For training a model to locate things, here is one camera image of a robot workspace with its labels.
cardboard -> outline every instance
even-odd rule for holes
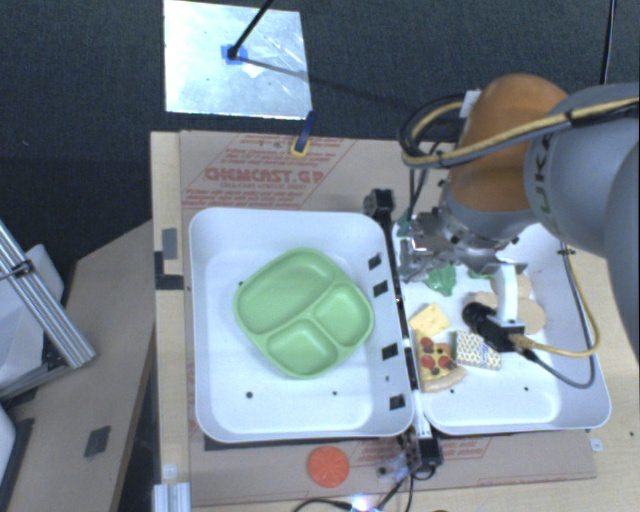
[[[185,337],[194,506],[385,492],[393,482],[378,469],[400,453],[395,439],[319,441],[272,445],[217,445],[205,439],[193,412],[193,336],[188,226],[202,208],[359,211],[372,188],[391,188],[394,217],[408,204],[408,170],[393,141],[312,138],[306,158],[289,154],[293,137],[265,134],[180,134]],[[419,210],[437,201],[432,172]],[[349,460],[347,479],[324,488],[307,474],[312,451],[329,442]],[[444,464],[416,489],[442,489],[594,478],[596,469],[583,431],[450,438],[442,442]]]

metal plate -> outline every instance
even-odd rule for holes
[[[267,11],[242,46],[242,61],[226,59],[226,47],[257,12],[165,0],[167,111],[306,118],[312,105],[298,12]]]

metal pole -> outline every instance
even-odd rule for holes
[[[258,22],[262,19],[262,17],[264,16],[264,13],[266,13],[267,10],[269,9],[269,7],[271,7],[271,4],[273,2],[275,2],[275,0],[267,0],[264,4],[262,4],[262,7],[260,7],[260,10],[258,11],[258,14],[256,14],[255,17],[251,20],[251,23],[249,23],[249,26],[242,33],[242,35],[240,36],[238,41],[236,41],[236,44],[234,44],[227,51],[227,57],[229,59],[235,60],[238,57],[238,51],[240,50],[240,47],[242,46],[242,43],[244,43],[244,41],[247,39],[247,37],[249,37],[249,34],[251,34],[253,29],[256,27]]]

table top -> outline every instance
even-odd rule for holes
[[[180,138],[154,133],[151,138],[154,250],[162,250],[163,231],[177,229],[180,239]],[[181,275],[182,254],[164,260],[164,273]],[[606,262],[586,253],[574,256],[576,277],[601,334],[599,361],[612,402],[612,414],[589,436],[599,440],[594,453],[598,477],[541,484],[476,487],[416,492],[413,510],[447,511],[601,511],[628,510],[640,500],[640,405],[638,362],[619,320]],[[160,407],[160,460],[163,483],[188,482],[189,448],[185,364],[184,300],[179,290],[156,294],[157,362]],[[406,502],[400,493],[397,501]],[[296,502],[224,505],[205,511],[269,512],[290,510]],[[392,510],[402,510],[392,505]],[[322,505],[305,510],[324,510]]]

white plastic tray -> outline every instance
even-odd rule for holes
[[[501,257],[528,263],[531,298],[547,315],[547,325],[532,338],[568,350],[585,350],[577,306],[567,280],[559,242],[540,225],[527,228],[516,245]],[[443,297],[423,283],[403,286],[405,308],[411,317],[425,304],[436,302],[451,321],[451,328],[434,337],[451,343],[453,332],[469,330],[461,311],[479,291],[491,292],[484,279],[471,279],[467,269],[456,267],[458,284],[453,296]],[[537,351],[548,365],[577,382],[589,379],[588,358],[569,358]],[[468,375],[452,390],[423,393],[422,405],[429,422],[451,435],[492,434],[532,430],[595,428],[611,412],[609,394],[596,360],[595,380],[587,389],[562,383],[540,366],[518,354],[502,354],[499,371],[466,367]]]
[[[195,408],[208,436],[228,443],[378,437],[408,427],[414,408],[402,335],[384,235],[373,220],[354,213],[212,208],[194,217],[189,237]],[[311,380],[288,377],[271,364],[236,324],[232,309],[241,281],[297,247],[333,259],[365,294],[375,317],[362,346]],[[387,291],[376,296],[374,287],[385,282]]]

